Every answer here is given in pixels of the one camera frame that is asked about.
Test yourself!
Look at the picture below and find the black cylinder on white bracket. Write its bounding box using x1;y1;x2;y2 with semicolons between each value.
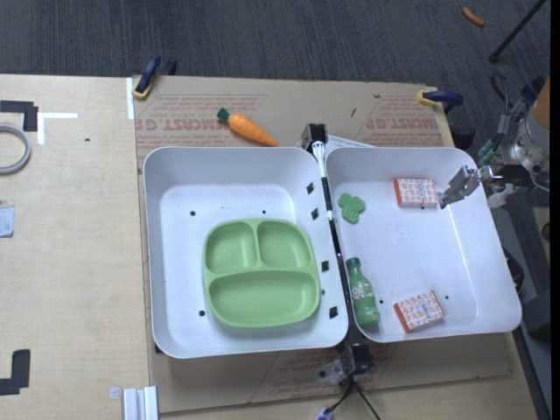
486;183;518;210

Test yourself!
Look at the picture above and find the white plastic tray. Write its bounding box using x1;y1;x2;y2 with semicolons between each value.
142;145;350;361
324;146;523;345

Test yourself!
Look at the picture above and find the white paper sheet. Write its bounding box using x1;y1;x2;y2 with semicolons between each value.
325;134;378;150

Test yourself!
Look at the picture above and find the green broccoli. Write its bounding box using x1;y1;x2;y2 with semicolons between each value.
336;192;367;225

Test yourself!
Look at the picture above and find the orange carrot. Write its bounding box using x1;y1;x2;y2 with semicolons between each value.
216;107;279;148

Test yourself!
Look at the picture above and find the thin black and white rod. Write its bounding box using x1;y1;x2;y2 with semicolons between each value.
311;141;356;350

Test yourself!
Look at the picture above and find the black block with thin wires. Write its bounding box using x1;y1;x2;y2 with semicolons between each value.
316;342;376;385
300;122;330;151

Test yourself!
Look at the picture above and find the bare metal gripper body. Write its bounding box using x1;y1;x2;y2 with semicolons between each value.
479;132;552;192

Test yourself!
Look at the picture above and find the orange and white carton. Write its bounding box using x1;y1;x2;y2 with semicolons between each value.
393;289;447;334
392;177;440;209

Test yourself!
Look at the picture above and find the orange sausage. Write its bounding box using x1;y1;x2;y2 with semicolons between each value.
461;6;487;28

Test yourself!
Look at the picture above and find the green bottle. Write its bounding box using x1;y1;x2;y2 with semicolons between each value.
345;256;382;328

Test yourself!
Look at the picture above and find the brown cardboard board red print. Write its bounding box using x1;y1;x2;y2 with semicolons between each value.
132;74;514;416

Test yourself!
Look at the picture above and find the green divided plate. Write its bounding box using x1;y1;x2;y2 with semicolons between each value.
201;217;322;329

